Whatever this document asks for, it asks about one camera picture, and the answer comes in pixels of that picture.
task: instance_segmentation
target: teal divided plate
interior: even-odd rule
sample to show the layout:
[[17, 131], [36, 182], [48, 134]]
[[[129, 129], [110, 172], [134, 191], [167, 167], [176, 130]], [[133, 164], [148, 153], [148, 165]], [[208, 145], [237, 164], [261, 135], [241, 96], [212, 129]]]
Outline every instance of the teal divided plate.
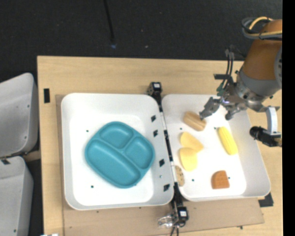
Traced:
[[91, 168], [119, 188], [136, 185], [155, 159], [153, 145], [134, 128], [113, 121], [88, 142], [85, 158]]

